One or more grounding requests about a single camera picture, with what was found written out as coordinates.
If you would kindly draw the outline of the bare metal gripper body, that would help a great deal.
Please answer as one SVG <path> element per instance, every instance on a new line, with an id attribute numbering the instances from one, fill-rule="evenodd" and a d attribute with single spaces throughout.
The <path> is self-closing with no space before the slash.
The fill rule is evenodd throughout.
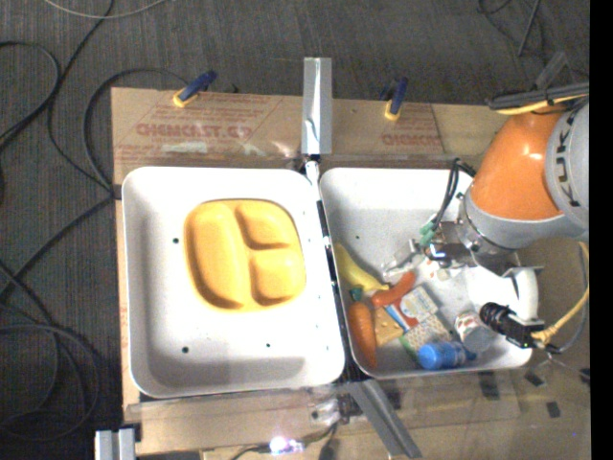
<path id="1" fill-rule="evenodd" d="M 458 235 L 458 226 L 452 221 L 443 221 L 434 230 L 427 244 L 427 257 L 440 267 L 475 267 L 477 262 L 471 243 L 465 244 Z"/>

